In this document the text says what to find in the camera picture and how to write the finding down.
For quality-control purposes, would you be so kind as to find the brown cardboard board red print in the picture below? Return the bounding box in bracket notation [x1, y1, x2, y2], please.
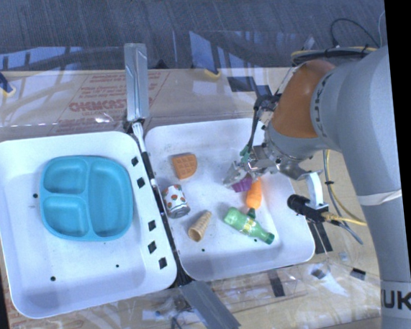
[0, 38, 386, 329]

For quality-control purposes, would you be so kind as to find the blue divided plate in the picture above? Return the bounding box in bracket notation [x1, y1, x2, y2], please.
[35, 149, 139, 248]

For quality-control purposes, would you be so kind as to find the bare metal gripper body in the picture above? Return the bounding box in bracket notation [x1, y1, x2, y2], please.
[240, 140, 304, 185]

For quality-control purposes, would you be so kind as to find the green toy bottle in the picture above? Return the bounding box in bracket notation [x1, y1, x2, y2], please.
[222, 202, 277, 249]

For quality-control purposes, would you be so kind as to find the white plastic tray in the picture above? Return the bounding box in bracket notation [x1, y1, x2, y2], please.
[0, 125, 181, 323]
[143, 111, 318, 287]

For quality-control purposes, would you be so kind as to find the black cylinder on white bracket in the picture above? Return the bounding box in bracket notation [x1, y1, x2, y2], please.
[284, 169, 332, 227]

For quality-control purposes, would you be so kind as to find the orange toy waffle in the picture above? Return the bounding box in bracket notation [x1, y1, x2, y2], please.
[170, 152, 200, 181]

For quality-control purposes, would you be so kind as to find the orange toy carrot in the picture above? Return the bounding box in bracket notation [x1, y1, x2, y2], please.
[243, 176, 266, 211]

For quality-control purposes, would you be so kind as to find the tan toy ice cream cone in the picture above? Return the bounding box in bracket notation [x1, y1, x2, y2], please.
[185, 209, 215, 243]

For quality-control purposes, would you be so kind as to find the purple toy cupcake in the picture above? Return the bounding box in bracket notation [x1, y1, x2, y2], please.
[230, 174, 254, 194]

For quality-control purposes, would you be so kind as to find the white can with orange print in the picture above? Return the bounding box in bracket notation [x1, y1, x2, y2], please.
[160, 182, 192, 220]

